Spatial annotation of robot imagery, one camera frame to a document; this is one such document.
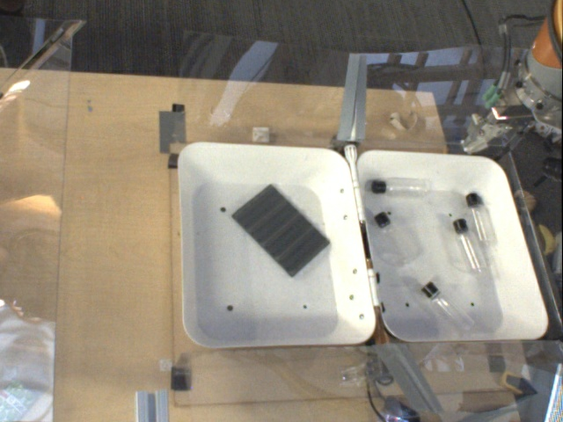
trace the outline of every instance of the clear vial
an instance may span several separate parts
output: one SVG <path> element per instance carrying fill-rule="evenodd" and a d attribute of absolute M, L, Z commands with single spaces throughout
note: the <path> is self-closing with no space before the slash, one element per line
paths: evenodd
<path fill-rule="evenodd" d="M 488 270 L 485 253 L 479 245 L 477 237 L 469 231 L 467 221 L 465 219 L 457 219 L 454 221 L 454 230 L 457 233 L 457 239 L 465 260 L 473 273 L 483 273 Z"/>
<path fill-rule="evenodd" d="M 469 193 L 465 196 L 465 201 L 472 212 L 472 219 L 477 229 L 479 241 L 490 245 L 496 244 L 496 235 L 494 233 L 491 215 L 480 195 L 477 193 Z"/>
<path fill-rule="evenodd" d="M 393 266 L 405 266 L 420 255 L 418 238 L 409 232 L 408 227 L 391 223 L 387 213 L 379 213 L 374 220 L 376 231 L 372 254 Z"/>
<path fill-rule="evenodd" d="M 430 300 L 440 312 L 446 316 L 458 329 L 462 331 L 469 331 L 475 321 L 466 312 L 462 311 L 458 306 L 454 305 L 449 300 L 446 300 L 440 289 L 432 282 L 429 281 L 423 288 L 422 292 Z"/>
<path fill-rule="evenodd" d="M 430 183 L 425 179 L 417 178 L 375 179 L 369 182 L 369 189 L 373 193 L 417 197 L 430 190 Z"/>

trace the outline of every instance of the carpeted floor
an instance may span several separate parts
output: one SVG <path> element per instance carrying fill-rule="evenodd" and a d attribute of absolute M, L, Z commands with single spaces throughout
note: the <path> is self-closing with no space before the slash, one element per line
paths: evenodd
<path fill-rule="evenodd" d="M 501 15 L 544 14 L 549 0 L 466 2 L 482 42 L 498 45 Z M 177 75 L 184 31 L 346 52 L 476 43 L 461 0 L 31 0 L 26 15 L 86 20 L 74 69 L 99 72 Z M 515 45 L 533 37 L 518 30 Z"/>

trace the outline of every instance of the clear bottle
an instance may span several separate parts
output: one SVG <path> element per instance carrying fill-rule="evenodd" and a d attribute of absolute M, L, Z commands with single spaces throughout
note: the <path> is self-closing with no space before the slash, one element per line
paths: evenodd
<path fill-rule="evenodd" d="M 420 197 L 430 190 L 430 183 L 425 179 L 417 178 L 375 179 L 369 182 L 369 189 L 373 193 Z"/>
<path fill-rule="evenodd" d="M 422 288 L 422 292 L 458 329 L 469 331 L 475 325 L 472 317 L 449 300 L 446 300 L 440 289 L 432 281 L 429 281 Z"/>
<path fill-rule="evenodd" d="M 416 233 L 408 227 L 391 223 L 387 213 L 374 217 L 376 222 L 375 242 L 372 255 L 393 266 L 404 266 L 416 259 L 421 253 Z"/>
<path fill-rule="evenodd" d="M 454 221 L 454 230 L 457 233 L 457 239 L 466 263 L 473 273 L 483 273 L 488 270 L 485 253 L 477 237 L 469 231 L 467 221 L 465 219 L 457 219 Z"/>
<path fill-rule="evenodd" d="M 465 201 L 472 212 L 472 219 L 477 229 L 479 241 L 489 245 L 496 244 L 496 235 L 494 233 L 491 215 L 480 195 L 477 193 L 468 193 L 465 196 Z"/>

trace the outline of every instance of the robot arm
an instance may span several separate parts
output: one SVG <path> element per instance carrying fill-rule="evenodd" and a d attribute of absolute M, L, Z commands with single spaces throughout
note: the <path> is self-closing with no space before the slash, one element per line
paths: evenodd
<path fill-rule="evenodd" d="M 505 40 L 505 59 L 499 80 L 485 94 L 490 112 L 486 117 L 473 114 L 468 135 L 463 141 L 467 153 L 485 149 L 501 135 L 523 127 L 522 109 L 526 108 L 525 125 L 531 117 L 538 131 L 561 137 L 561 36 L 563 33 L 563 0 L 554 0 L 531 50 L 517 63 L 516 77 L 510 73 L 508 19 L 501 21 Z"/>

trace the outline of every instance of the white plastic tray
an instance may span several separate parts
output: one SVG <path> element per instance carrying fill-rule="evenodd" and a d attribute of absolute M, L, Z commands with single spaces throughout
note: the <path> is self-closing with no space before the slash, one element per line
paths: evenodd
<path fill-rule="evenodd" d="M 184 325 L 207 347 L 359 344 L 375 329 L 346 162 L 328 149 L 195 143 L 179 157 Z M 231 215 L 273 184 L 329 240 L 295 277 Z"/>
<path fill-rule="evenodd" d="M 380 282 L 384 323 L 405 341 L 503 340 L 540 338 L 547 313 L 507 177 L 492 160 L 394 151 L 369 151 L 358 162 L 364 189 L 368 235 Z M 398 198 L 365 191 L 374 178 L 422 178 L 432 190 L 427 198 Z M 465 195 L 479 193 L 491 214 L 498 242 L 492 249 L 494 269 L 479 277 L 466 272 L 455 250 L 452 222 L 467 217 Z M 407 266 L 390 266 L 377 255 L 373 215 L 391 212 L 423 253 Z M 433 281 L 443 296 L 476 322 L 469 332 L 439 316 L 420 291 Z"/>

